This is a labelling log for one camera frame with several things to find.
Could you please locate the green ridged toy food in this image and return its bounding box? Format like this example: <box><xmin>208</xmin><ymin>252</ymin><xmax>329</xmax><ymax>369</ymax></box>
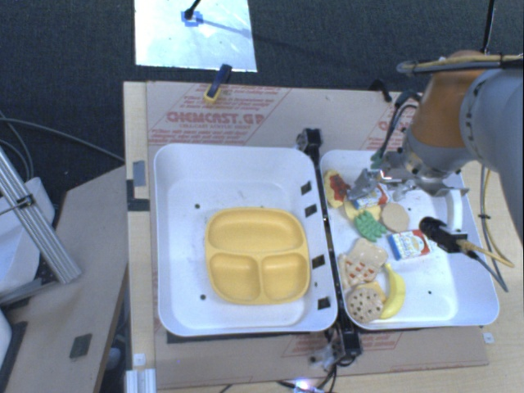
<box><xmin>353</xmin><ymin>210</ymin><xmax>388</xmax><ymax>243</ymax></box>

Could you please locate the yellow round toy slice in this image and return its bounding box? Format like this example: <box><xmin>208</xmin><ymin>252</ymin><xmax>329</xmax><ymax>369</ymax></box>
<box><xmin>342</xmin><ymin>199</ymin><xmax>382</xmax><ymax>222</ymax></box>

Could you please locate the brown cardboard board red print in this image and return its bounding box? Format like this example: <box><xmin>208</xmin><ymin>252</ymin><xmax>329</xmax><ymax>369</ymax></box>
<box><xmin>145</xmin><ymin>80</ymin><xmax>490</xmax><ymax>389</ymax></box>

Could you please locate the yellow divided plate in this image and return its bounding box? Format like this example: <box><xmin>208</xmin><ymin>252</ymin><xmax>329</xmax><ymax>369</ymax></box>
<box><xmin>204</xmin><ymin>206</ymin><xmax>310</xmax><ymax>306</ymax></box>

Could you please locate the tan round biscuit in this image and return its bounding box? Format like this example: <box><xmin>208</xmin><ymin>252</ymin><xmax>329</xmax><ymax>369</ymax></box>
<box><xmin>380</xmin><ymin>202</ymin><xmax>411</xmax><ymax>233</ymax></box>

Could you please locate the tan lattice waffle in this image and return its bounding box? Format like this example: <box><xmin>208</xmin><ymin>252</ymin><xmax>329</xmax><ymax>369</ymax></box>
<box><xmin>337</xmin><ymin>253</ymin><xmax>376</xmax><ymax>291</ymax></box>

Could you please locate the round dotted biscuit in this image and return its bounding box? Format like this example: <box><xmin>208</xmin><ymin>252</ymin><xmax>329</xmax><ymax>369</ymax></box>
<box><xmin>346</xmin><ymin>286</ymin><xmax>385</xmax><ymax>324</ymax></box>

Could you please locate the pale toast bread slice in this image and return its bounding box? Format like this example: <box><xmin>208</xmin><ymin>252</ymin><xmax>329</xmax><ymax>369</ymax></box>
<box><xmin>346</xmin><ymin>237</ymin><xmax>390</xmax><ymax>284</ymax></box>

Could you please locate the small white red blue carton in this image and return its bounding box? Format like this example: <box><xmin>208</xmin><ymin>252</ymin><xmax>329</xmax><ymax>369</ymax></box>
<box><xmin>351</xmin><ymin>184</ymin><xmax>391</xmax><ymax>211</ymax></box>

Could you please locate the white plastic tray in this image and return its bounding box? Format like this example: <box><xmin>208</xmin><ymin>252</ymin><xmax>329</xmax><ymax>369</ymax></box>
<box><xmin>319</xmin><ymin>149</ymin><xmax>501</xmax><ymax>331</ymax></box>
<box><xmin>153</xmin><ymin>142</ymin><xmax>340</xmax><ymax>338</ymax></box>

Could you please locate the thin black rod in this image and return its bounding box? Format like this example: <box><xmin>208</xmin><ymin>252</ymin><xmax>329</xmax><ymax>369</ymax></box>
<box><xmin>309</xmin><ymin>145</ymin><xmax>350</xmax><ymax>336</ymax></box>

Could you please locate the black cylinder on white bracket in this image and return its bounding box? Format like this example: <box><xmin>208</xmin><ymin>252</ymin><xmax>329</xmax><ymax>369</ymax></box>
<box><xmin>418</xmin><ymin>188</ymin><xmax>470</xmax><ymax>255</ymax></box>

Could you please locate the yellow and red pizza slice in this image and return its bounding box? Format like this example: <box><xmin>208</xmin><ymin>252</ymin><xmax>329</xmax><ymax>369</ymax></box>
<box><xmin>323</xmin><ymin>169</ymin><xmax>352</xmax><ymax>210</ymax></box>

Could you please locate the yellow flat toy piece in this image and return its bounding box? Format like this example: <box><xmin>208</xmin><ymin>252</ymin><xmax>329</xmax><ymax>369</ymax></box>
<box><xmin>359</xmin><ymin>280</ymin><xmax>387</xmax><ymax>303</ymax></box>

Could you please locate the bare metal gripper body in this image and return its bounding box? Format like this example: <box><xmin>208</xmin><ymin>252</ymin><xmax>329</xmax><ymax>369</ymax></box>
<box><xmin>381</xmin><ymin>152</ymin><xmax>471</xmax><ymax>199</ymax></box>

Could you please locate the yellow banana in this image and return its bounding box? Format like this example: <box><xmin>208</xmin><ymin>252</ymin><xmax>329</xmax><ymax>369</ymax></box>
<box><xmin>379</xmin><ymin>262</ymin><xmax>408</xmax><ymax>320</ymax></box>

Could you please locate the black block with thin wires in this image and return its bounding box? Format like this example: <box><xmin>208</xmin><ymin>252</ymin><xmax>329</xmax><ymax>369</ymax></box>
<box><xmin>334</xmin><ymin>327</ymin><xmax>364</xmax><ymax>359</ymax></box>
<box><xmin>296</xmin><ymin>128</ymin><xmax>323</xmax><ymax>153</ymax></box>

